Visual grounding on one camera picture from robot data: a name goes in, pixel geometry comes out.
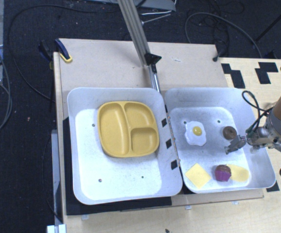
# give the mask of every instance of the black floor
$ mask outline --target black floor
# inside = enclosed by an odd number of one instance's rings
[[[42,6],[18,14],[31,6],[48,4],[93,13]],[[260,58],[271,55],[281,59],[281,19],[262,35],[280,17],[281,0],[178,0],[177,11],[171,16],[144,25],[148,41],[187,43],[185,21],[197,12],[214,13],[234,23],[252,39],[258,39],[260,53],[238,29],[204,15],[193,16],[187,23],[191,43],[216,44],[222,56]],[[141,16],[141,19],[153,17],[156,16]],[[46,148],[45,145],[55,128],[55,106],[28,87],[10,50],[30,85],[49,97],[52,71],[41,58],[38,44],[46,40],[54,50],[53,41],[59,37],[130,40],[117,5],[75,0],[4,0],[4,60],[11,81],[13,111],[0,133],[1,233],[40,233],[45,232],[47,225],[54,224],[42,186],[42,159],[46,149],[44,182],[47,197],[52,202],[50,142]],[[0,89],[0,123],[6,106],[7,96]]]

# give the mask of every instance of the tray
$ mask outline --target tray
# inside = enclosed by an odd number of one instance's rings
[[[97,118],[102,149],[112,157],[145,156],[159,146],[154,114],[143,103],[108,102],[99,108]]]
[[[104,153],[98,133],[98,109],[113,101],[135,101],[155,117],[160,144],[149,155],[114,158]],[[67,97],[73,192],[83,204],[170,197],[182,188],[177,155],[167,124],[165,104],[152,88],[86,88]]]
[[[174,88],[165,94],[170,123],[175,137],[176,149],[183,173],[183,181],[195,193],[211,193],[232,190],[271,187],[276,180],[271,161],[265,148],[252,150],[243,148],[225,153],[230,144],[223,136],[223,128],[232,126],[245,136],[245,130],[255,121],[252,108],[243,100],[242,91],[236,88]],[[185,124],[201,122],[206,131],[206,144],[191,146],[185,139]],[[195,164],[209,174],[210,180],[196,187],[185,175]],[[215,180],[215,168],[220,164],[240,166],[249,172],[244,182],[229,179]]]

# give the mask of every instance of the toy fried egg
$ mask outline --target toy fried egg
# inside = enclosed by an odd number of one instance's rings
[[[191,121],[185,125],[185,139],[190,145],[203,146],[206,143],[206,132],[200,122]]]

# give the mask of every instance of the table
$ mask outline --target table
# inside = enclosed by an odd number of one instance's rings
[[[281,232],[281,153],[268,150],[280,191],[265,189],[213,194],[178,194],[172,206],[132,212],[107,212],[68,216],[65,204],[63,119],[68,117],[66,97],[76,87],[150,87],[148,70],[141,67],[132,42],[61,39],[73,61],[69,64],[54,53],[56,115],[61,175],[63,223],[67,232]],[[260,59],[220,58],[214,45],[149,43],[151,52],[162,56],[157,64],[162,95],[173,87],[234,87],[231,70],[240,70],[246,89],[261,107],[281,95],[281,60],[277,73],[268,72],[272,84],[260,84],[256,68]]]

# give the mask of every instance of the purple object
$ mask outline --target purple object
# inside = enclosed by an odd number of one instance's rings
[[[218,181],[228,181],[231,177],[231,169],[227,165],[219,165],[215,169],[215,177]]]

